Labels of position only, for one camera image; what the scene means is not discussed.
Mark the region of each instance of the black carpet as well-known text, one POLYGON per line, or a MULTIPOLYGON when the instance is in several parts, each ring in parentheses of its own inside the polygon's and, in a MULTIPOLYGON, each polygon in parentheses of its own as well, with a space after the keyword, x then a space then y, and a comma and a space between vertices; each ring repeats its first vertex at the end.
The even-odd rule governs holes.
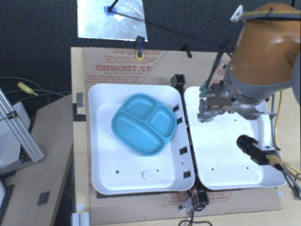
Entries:
MULTIPOLYGON (((191 51, 217 51, 225 39, 238 38, 242 23, 234 24, 230 17, 239 4, 252 11, 268 2, 291 4, 291 0, 143 0, 149 40, 145 48, 180 50, 186 43, 191 51)), ((295 7, 301 8, 301 0, 295 7)), ((77 0, 0 0, 0 77, 22 77, 47 90, 70 91, 72 46, 133 48, 134 43, 79 39, 77 0)), ((16 90, 17 82, 0 79, 0 88, 16 90)), ((8 95, 11 102, 25 97, 8 95)), ((24 106, 32 116, 47 103, 37 97, 24 101, 24 106)))

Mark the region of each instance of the silver metal plate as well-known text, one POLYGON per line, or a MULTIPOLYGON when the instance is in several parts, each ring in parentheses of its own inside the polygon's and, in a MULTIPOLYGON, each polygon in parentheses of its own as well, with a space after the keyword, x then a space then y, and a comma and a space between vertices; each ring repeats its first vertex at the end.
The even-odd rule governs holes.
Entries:
POLYGON ((142 0, 119 0, 108 14, 105 7, 115 0, 77 0, 78 37, 90 39, 129 40, 137 36, 147 41, 142 0))

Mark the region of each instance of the blue plate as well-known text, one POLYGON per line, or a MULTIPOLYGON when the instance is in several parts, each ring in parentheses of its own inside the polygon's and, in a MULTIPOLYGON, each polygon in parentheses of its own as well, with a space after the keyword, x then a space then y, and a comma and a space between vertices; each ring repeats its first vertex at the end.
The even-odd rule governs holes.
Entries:
POLYGON ((112 119, 114 135, 136 152, 158 154, 174 135, 175 114, 157 99, 135 94, 126 100, 112 119))

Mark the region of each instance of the white tray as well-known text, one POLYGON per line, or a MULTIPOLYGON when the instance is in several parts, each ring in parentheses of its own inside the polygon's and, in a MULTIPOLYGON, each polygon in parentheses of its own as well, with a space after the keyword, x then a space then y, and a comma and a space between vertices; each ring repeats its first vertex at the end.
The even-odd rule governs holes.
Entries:
POLYGON ((89 91, 92 182, 102 194, 183 191, 195 181, 181 97, 170 86, 97 84, 89 91), (176 105, 174 136, 157 155, 141 155, 122 142, 111 130, 111 120, 120 106, 133 94, 144 93, 171 110, 176 105), (180 154, 180 149, 187 149, 180 154))
MULTIPOLYGON (((258 140, 256 120, 248 121, 239 114, 217 115, 214 121, 198 121, 199 87, 185 91, 185 102, 190 125, 198 175, 209 189, 239 189, 277 187, 285 183, 281 172, 272 166, 259 166, 236 145, 245 134, 258 140)), ((265 102, 257 109, 268 112, 265 102)))

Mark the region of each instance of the black connector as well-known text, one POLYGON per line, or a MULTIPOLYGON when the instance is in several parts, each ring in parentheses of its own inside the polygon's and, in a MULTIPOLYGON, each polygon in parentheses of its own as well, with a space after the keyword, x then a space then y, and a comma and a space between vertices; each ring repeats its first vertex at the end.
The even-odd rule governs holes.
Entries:
POLYGON ((269 160, 266 158, 266 155, 275 154, 275 150, 260 150, 255 146, 255 144, 258 144, 258 141, 246 135, 241 135, 237 139, 236 144, 244 153, 251 156, 251 159, 258 165, 268 165, 269 160))

